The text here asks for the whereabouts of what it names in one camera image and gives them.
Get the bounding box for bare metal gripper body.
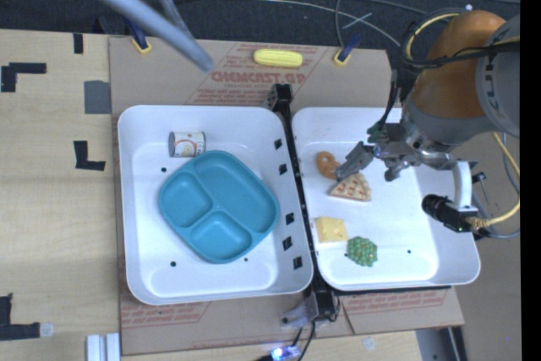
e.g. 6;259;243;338
372;123;457;172

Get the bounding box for pizza slice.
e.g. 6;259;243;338
327;172;373;203

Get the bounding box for brown pretzel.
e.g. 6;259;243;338
315;150;342;182

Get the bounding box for white plastic tray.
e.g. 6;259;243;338
117;104;314;306
291;106;482;292

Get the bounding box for yellow cheese wedge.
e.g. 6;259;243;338
315;216;349;244

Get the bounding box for green grapes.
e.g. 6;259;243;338
346;236;379;268

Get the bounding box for yellow corn cob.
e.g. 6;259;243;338
252;48;304;68

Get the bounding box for blue divided plate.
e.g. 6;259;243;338
158;150;281;265

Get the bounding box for small white can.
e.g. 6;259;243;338
167;130;207;158

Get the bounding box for brown cardboard board red print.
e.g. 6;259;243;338
107;36;465;356

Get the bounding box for black cylinder on white bracket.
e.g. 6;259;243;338
421;160;481;233

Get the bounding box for black block with thin wires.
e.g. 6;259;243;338
279;290;342;330
265;83;294;112

